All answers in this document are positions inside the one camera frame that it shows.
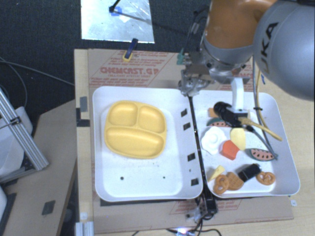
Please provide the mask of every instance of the yellow divided plate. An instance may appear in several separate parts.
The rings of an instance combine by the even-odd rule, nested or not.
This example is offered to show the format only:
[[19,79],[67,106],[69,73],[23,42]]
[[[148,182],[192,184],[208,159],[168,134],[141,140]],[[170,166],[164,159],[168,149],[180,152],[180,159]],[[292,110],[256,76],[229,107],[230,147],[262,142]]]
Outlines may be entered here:
[[118,101],[108,112],[104,139],[108,148],[117,154],[155,158],[165,147],[165,116],[160,109],[145,103]]

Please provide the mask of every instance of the wooden table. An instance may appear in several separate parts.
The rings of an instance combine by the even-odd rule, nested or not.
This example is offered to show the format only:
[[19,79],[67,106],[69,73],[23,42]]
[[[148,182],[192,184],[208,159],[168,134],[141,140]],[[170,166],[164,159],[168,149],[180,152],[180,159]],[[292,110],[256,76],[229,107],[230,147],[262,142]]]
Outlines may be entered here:
[[[76,50],[76,107],[80,107],[81,96],[89,96],[88,83],[88,56],[86,50]],[[283,92],[277,86],[266,80],[266,85],[261,86],[261,91],[272,95],[278,103],[279,111],[292,155],[300,177],[301,188],[298,194],[290,197],[297,206],[292,207],[294,219],[284,221],[271,221],[260,223],[233,224],[215,226],[222,235],[313,235],[315,232],[315,167],[314,167],[314,102],[294,98]],[[81,113],[81,119],[89,119],[89,110]],[[87,127],[77,129],[78,138],[89,137]],[[79,183],[79,209],[86,217],[81,221],[93,220],[92,185],[91,185],[91,153],[88,140],[84,147],[78,148],[78,177]],[[128,233],[115,233],[115,235],[129,236]],[[170,235],[166,230],[141,231],[140,236]],[[217,235],[215,232],[204,235]]]
[[[4,236],[60,234],[76,175],[75,124],[74,101],[40,116],[34,141],[49,165],[4,189],[16,193]],[[53,209],[42,215],[46,203]]]

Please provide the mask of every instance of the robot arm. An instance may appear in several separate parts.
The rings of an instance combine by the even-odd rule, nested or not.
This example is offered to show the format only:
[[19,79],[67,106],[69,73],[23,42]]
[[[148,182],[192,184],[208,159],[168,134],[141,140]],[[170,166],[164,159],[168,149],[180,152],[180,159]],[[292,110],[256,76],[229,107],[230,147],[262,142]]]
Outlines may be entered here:
[[271,81],[314,100],[314,6],[276,1],[212,0],[200,50],[185,58],[182,94],[231,83],[254,54]]

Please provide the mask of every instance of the metal plate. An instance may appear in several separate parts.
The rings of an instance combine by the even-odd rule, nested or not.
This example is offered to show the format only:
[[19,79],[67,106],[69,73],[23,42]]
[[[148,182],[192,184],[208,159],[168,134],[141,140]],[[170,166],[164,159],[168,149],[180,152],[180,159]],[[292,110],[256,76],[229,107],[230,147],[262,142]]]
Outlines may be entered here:
[[154,43],[149,0],[81,0],[82,39]]

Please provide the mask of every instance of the toy food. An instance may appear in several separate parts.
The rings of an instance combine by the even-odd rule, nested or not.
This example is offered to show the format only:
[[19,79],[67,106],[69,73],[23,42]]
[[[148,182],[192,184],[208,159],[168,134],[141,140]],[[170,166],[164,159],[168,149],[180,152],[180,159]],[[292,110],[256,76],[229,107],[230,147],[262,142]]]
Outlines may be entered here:
[[226,122],[220,118],[212,118],[207,122],[207,126],[214,126],[214,127],[227,127],[230,126],[226,124]]
[[229,186],[229,181],[228,181],[227,176],[226,175],[219,175],[216,178],[216,184],[213,188],[213,191],[216,194],[221,195],[228,189],[228,186]]
[[211,155],[215,155],[224,141],[226,141],[224,132],[218,127],[211,127],[202,137],[201,145]]
[[225,171],[225,168],[221,165],[219,165],[215,171],[212,173],[211,177],[208,179],[208,182],[215,179],[217,176],[221,175]]
[[246,137],[243,128],[232,128],[230,131],[230,138],[239,150],[246,149]]
[[241,172],[239,172],[237,175],[239,178],[246,182],[247,180],[250,180],[251,178],[255,177],[261,172],[261,168],[259,164],[251,164],[247,166],[245,169],[243,169]]
[[260,172],[256,179],[264,185],[271,185],[276,181],[276,177],[271,172]]
[[228,140],[223,144],[222,155],[230,160],[234,160],[236,158],[238,151],[239,148],[231,140]]
[[271,161],[275,159],[272,153],[259,148],[250,149],[250,155],[258,161]]
[[236,190],[239,190],[244,185],[244,182],[238,176],[236,176],[233,172],[227,173],[226,176],[229,181],[228,190],[236,191]]
[[209,117],[218,117],[213,108],[208,109],[208,115]]

